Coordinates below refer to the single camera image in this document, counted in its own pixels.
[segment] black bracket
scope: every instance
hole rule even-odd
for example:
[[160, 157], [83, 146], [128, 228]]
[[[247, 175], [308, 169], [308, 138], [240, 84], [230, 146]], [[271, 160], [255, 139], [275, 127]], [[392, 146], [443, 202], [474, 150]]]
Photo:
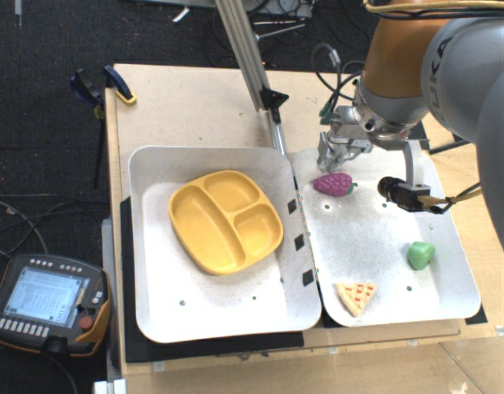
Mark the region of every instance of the black bracket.
[[280, 124], [282, 122], [282, 118], [279, 115], [279, 107], [285, 103], [288, 99], [288, 95], [263, 87], [259, 92], [259, 96], [261, 96], [261, 101], [263, 102], [265, 109], [269, 109], [272, 113], [273, 121], [276, 124]]

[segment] black floor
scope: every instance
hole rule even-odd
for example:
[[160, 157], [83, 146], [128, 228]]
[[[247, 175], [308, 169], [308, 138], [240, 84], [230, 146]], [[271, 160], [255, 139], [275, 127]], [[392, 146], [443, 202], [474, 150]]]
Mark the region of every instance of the black floor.
[[[310, 71], [318, 42], [331, 44], [343, 62], [364, 60], [377, 19], [360, 3], [320, 0], [305, 28], [262, 40], [267, 68]], [[217, 17], [214, 33], [212, 10], [193, 9], [173, 23], [180, 12], [117, 0], [21, 0], [19, 16], [16, 0], [0, 0], [0, 201], [41, 220], [37, 228], [50, 251], [101, 264], [99, 224], [109, 212], [106, 162], [93, 186], [100, 123], [70, 91], [77, 69], [103, 89], [102, 67], [116, 62], [236, 67], [218, 42], [227, 45]], [[326, 57], [319, 67], [330, 69]], [[35, 234], [18, 222], [0, 204], [0, 230], [15, 224], [0, 231], [0, 250], [40, 252]], [[0, 278], [5, 265], [0, 257]], [[105, 379], [104, 349], [63, 364], [81, 393]], [[0, 350], [0, 394], [32, 392], [71, 392], [71, 386], [43, 356]]]

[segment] plate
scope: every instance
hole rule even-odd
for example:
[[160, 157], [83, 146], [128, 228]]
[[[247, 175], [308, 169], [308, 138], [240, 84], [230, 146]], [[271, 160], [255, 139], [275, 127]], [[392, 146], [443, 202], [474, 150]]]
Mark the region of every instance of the plate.
[[282, 242], [276, 209], [246, 174], [226, 170], [182, 186], [168, 214], [177, 237], [212, 274], [236, 273], [271, 254]]

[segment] screen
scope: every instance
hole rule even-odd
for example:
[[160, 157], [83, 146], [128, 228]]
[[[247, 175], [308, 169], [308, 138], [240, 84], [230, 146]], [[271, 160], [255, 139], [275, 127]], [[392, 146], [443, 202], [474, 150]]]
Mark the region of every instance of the screen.
[[76, 301], [89, 279], [24, 267], [4, 309], [6, 315], [70, 328]]

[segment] white tray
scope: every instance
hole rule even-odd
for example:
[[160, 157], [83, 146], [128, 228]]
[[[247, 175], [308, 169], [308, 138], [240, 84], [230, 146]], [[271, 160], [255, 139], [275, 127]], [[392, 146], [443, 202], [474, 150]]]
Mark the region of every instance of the white tray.
[[[384, 176], [405, 180], [402, 152], [375, 148], [343, 164], [357, 183], [345, 197], [317, 192], [312, 181], [323, 174], [318, 151], [294, 158], [294, 172], [305, 212], [323, 307], [339, 324], [357, 327], [436, 319], [468, 318], [479, 310], [480, 296], [451, 213], [408, 213], [378, 193]], [[433, 163], [424, 156], [424, 182], [443, 196]], [[436, 247], [434, 261], [422, 271], [407, 262], [414, 241]], [[366, 310], [353, 317], [340, 301], [336, 282], [376, 282]]]
[[[252, 178], [284, 228], [274, 254], [227, 276], [202, 270], [177, 239], [167, 212], [172, 193], [223, 169]], [[302, 331], [321, 315], [308, 240], [288, 160], [274, 149], [148, 146], [130, 158], [135, 309], [140, 331], [158, 343]]]

